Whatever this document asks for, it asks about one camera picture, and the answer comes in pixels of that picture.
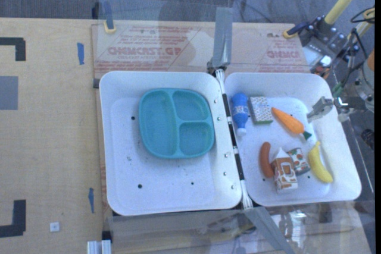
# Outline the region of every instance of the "yellow banana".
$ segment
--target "yellow banana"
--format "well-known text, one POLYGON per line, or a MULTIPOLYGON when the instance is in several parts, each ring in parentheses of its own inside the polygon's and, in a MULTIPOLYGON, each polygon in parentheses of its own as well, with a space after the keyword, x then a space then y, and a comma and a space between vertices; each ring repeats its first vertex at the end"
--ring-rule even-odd
POLYGON ((312 172, 316 175, 316 177, 322 182, 331 183, 333 182, 332 175, 324 167, 323 163, 321 163, 319 145, 320 142, 317 141, 315 146, 308 153, 308 160, 310 162, 312 172))

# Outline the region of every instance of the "white bottle cap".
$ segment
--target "white bottle cap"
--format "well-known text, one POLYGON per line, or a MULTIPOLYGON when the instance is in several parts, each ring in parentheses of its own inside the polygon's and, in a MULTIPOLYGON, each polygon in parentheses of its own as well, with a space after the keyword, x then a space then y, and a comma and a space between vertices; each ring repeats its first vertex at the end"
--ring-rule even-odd
POLYGON ((246 129, 245 128, 238 128, 237 129, 237 136, 243 137, 244 135, 246 135, 246 129))

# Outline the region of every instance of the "gray square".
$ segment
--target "gray square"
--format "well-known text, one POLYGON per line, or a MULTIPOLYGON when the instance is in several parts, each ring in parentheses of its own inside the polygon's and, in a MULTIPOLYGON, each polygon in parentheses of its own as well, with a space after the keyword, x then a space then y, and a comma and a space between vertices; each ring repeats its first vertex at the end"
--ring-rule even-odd
POLYGON ((0 76, 0 110, 17 110, 18 77, 0 76))

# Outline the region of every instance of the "toy carrot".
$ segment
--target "toy carrot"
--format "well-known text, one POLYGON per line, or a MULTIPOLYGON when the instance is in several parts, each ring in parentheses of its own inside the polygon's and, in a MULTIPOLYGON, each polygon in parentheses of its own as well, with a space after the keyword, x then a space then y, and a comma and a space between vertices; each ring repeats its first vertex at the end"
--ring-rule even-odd
POLYGON ((304 138, 307 140, 312 134, 304 131, 303 123, 298 119, 294 118, 292 115, 285 113, 282 110, 272 107, 271 110, 273 114, 283 123, 283 125, 292 133, 302 133, 304 138))

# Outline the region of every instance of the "teal divided plate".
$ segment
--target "teal divided plate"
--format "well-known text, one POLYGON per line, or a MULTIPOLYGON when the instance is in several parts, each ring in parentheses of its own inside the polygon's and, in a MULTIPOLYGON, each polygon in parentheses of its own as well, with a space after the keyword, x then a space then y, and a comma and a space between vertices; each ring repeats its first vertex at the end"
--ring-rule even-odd
POLYGON ((193 158, 214 144, 209 104, 193 90, 154 89, 139 104, 139 129, 147 150, 160 158, 193 158))

